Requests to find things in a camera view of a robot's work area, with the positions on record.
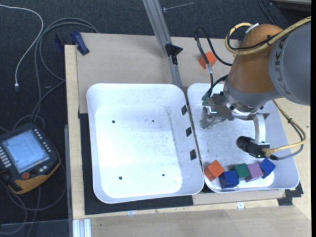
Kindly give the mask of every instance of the lcd screen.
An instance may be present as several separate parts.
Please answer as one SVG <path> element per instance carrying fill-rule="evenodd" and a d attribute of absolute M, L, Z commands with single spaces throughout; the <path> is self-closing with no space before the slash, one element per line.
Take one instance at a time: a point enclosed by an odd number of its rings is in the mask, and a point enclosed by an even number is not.
<path fill-rule="evenodd" d="M 2 142 L 19 173 L 49 159 L 35 134 L 28 130 Z"/>

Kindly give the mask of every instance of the green cube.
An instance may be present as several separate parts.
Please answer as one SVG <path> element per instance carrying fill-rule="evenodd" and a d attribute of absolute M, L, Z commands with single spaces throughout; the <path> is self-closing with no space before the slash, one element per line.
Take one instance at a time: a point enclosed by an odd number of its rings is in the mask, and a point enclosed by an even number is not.
<path fill-rule="evenodd" d="M 235 165 L 235 171 L 239 180 L 243 180 L 250 176 L 250 172 L 246 163 Z"/>

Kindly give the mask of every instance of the yellow cable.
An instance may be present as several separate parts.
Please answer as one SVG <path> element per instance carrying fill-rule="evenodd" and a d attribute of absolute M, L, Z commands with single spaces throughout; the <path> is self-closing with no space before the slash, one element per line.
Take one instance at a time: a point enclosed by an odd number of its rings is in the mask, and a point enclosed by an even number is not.
<path fill-rule="evenodd" d="M 283 116 L 288 121 L 291 121 L 291 123 L 293 123 L 300 130 L 300 132 L 302 133 L 303 139 L 300 142 L 289 144 L 289 145 L 278 147 L 278 148 L 264 148 L 264 149 L 262 149 L 266 153 L 266 155 L 268 155 L 268 156 L 273 154 L 273 153 L 275 153 L 276 151 L 280 151 L 280 150 L 284 150 L 284 149 L 294 148 L 294 147 L 300 146 L 300 145 L 304 144 L 305 141 L 306 141 L 306 134 L 305 134 L 304 130 L 292 118 L 290 118 L 285 113 L 285 111 L 280 107 L 280 105 L 275 100 L 273 100 L 273 102 L 276 105 L 276 107 L 279 109 L 279 111 L 283 114 Z"/>
<path fill-rule="evenodd" d="M 228 38 L 240 27 L 243 26 L 252 26 L 252 24 L 250 23 L 240 23 L 238 25 L 235 25 L 233 28 L 231 28 L 231 30 L 229 31 L 229 33 L 227 34 L 227 36 L 225 37 L 225 46 L 227 48 L 227 50 L 235 55 L 247 55 L 247 54 L 252 54 L 252 53 L 256 53 L 259 52 L 265 48 L 267 48 L 268 46 L 271 46 L 274 42 L 276 42 L 279 38 L 283 37 L 284 35 L 288 34 L 289 32 L 293 31 L 294 29 L 298 28 L 299 26 L 306 24 L 308 22 L 310 22 L 312 20 L 312 17 L 309 16 L 307 18 L 304 18 L 298 22 L 296 22 L 295 24 L 291 25 L 290 27 L 286 28 L 285 30 L 281 31 L 280 33 L 278 33 L 277 35 L 275 35 L 273 38 L 271 38 L 269 41 L 267 41 L 266 43 L 253 48 L 251 50 L 244 50 L 244 51 L 238 51 L 238 50 L 234 50 L 232 49 L 229 45 L 228 45 Z"/>

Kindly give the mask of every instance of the black floor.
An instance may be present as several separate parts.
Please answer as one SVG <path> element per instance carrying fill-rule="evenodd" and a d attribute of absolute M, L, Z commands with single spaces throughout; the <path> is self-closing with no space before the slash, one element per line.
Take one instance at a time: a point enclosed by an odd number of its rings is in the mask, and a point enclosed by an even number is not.
<path fill-rule="evenodd" d="M 165 17 L 172 36 L 193 37 L 197 27 L 203 27 L 212 38 L 224 38 L 230 27 L 240 22 L 274 23 L 286 28 L 310 15 L 308 12 L 279 9 L 269 0 L 160 0 L 170 8 Z M 101 33 L 153 35 L 142 0 L 0 0 L 0 4 L 23 7 L 36 11 L 44 20 L 44 28 L 66 17 L 87 20 Z M 42 55 L 46 65 L 58 77 L 64 78 L 64 55 L 54 41 L 72 44 L 73 30 L 93 32 L 85 26 L 63 26 L 51 30 L 42 41 Z M 22 55 L 40 31 L 40 20 L 25 10 L 0 6 L 0 134 L 11 130 L 17 121 L 31 115 L 39 100 L 38 80 L 35 72 L 34 48 L 22 61 L 18 81 L 20 90 L 15 92 L 14 72 Z M 62 82 L 54 77 L 37 57 L 41 95 Z M 54 141 L 63 164 L 65 163 L 64 127 L 67 124 L 65 84 L 52 91 L 42 101 L 36 123 L 45 121 L 45 131 Z M 19 124 L 30 121 L 29 118 Z M 65 177 L 62 168 L 42 185 L 39 207 L 54 203 L 62 194 Z M 38 189 L 24 194 L 21 199 L 27 207 L 36 207 Z M 0 224 L 24 221 L 24 210 L 17 207 L 0 186 Z M 33 220 L 29 211 L 27 221 Z M 67 198 L 63 198 L 48 210 L 39 211 L 36 221 L 67 219 Z"/>

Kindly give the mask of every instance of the blue clamp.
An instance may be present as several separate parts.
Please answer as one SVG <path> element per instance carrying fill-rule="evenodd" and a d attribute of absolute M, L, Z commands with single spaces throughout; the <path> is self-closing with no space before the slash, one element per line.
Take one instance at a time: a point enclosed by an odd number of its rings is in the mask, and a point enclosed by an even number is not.
<path fill-rule="evenodd" d="M 82 55 L 86 55 L 88 54 L 90 51 L 89 49 L 85 46 L 82 36 L 78 31 L 72 31 L 71 32 L 71 38 L 72 40 L 75 42 L 75 44 L 78 45 L 77 50 L 82 54 Z"/>

